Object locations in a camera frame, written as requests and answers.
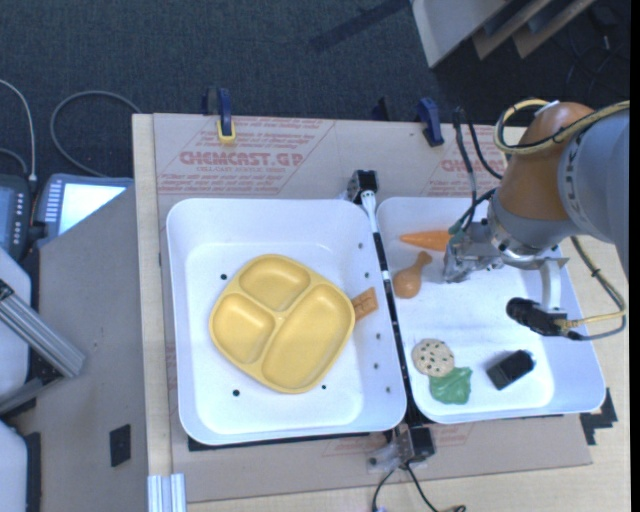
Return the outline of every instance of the small brown object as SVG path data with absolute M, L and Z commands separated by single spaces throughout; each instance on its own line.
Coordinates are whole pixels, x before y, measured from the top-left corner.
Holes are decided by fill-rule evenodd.
M 444 377 L 455 367 L 453 352 L 444 341 L 426 338 L 411 351 L 416 369 L 429 377 Z
M 393 277 L 393 291 L 398 297 L 410 299 L 418 295 L 422 286 L 422 267 L 433 261 L 426 251 L 420 251 L 416 262 Z
M 372 286 L 357 297 L 354 297 L 351 299 L 351 304 L 353 304 L 353 311 L 356 314 L 356 322 L 369 313 L 373 313 L 378 309 L 378 299 L 376 298 L 375 288 Z

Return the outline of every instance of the cardboard sheet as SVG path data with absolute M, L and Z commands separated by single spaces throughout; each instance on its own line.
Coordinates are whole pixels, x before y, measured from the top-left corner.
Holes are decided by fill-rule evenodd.
M 383 433 L 211 449 L 190 442 L 177 411 L 174 327 L 165 221 L 190 197 L 336 198 L 354 171 L 375 170 L 378 202 L 394 196 L 468 197 L 468 177 L 451 126 L 430 147 L 419 123 L 236 117 L 236 142 L 221 143 L 216 117 L 155 114 L 154 141 L 163 275 L 171 446 L 189 502 L 373 485 L 367 458 Z M 478 126 L 483 155 L 498 172 L 492 127 Z M 496 185 L 468 131 L 465 147 L 480 193 Z M 591 462 L 577 415 L 429 426 L 436 455 L 417 475 L 450 478 Z

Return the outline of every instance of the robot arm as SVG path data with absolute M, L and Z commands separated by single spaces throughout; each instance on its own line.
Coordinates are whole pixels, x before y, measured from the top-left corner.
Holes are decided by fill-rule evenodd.
M 506 145 L 504 121 L 532 106 L 542 108 L 519 144 Z M 593 111 L 578 103 L 526 100 L 506 111 L 495 142 L 511 154 L 507 170 L 486 218 L 449 242 L 445 281 L 464 281 L 475 270 L 503 265 L 540 270 L 546 314 L 557 309 L 553 275 L 566 260 L 551 261 L 544 253 L 581 234 L 614 244 L 628 279 L 629 110 L 629 102 Z

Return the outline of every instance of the cookie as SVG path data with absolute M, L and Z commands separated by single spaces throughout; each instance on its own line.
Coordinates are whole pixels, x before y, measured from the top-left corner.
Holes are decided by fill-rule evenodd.
M 444 377 L 455 366 L 453 352 L 444 341 L 427 338 L 411 351 L 413 364 L 420 373 L 430 377 Z
M 353 311 L 356 314 L 356 321 L 367 316 L 369 313 L 373 313 L 378 309 L 378 299 L 376 298 L 375 288 L 372 286 L 357 297 L 354 297 L 351 299 L 351 304 L 353 304 Z

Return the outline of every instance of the gray carpet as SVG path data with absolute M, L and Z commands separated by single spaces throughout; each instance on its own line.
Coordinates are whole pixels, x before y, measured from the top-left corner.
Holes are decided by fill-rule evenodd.
M 491 124 L 527 96 L 593 107 L 628 99 L 631 1 L 596 5 L 616 15 L 609 51 L 585 12 L 526 59 L 508 41 L 480 61 L 466 41 L 430 69 L 407 0 L 3 0 L 0 79 L 31 106 L 44 182 L 81 173 L 56 150 L 49 122 L 87 90 L 143 112 L 199 113 L 207 86 L 226 87 L 237 115 L 338 119 L 370 119 L 385 98 L 398 121 L 413 121 L 428 96 L 443 121 L 462 106 Z M 99 172 L 131 176 L 130 113 L 109 98 L 77 99 L 57 119 L 60 143 Z M 0 148 L 29 160 L 22 105 L 2 87 Z M 19 172 L 17 162 L 0 155 L 0 172 Z

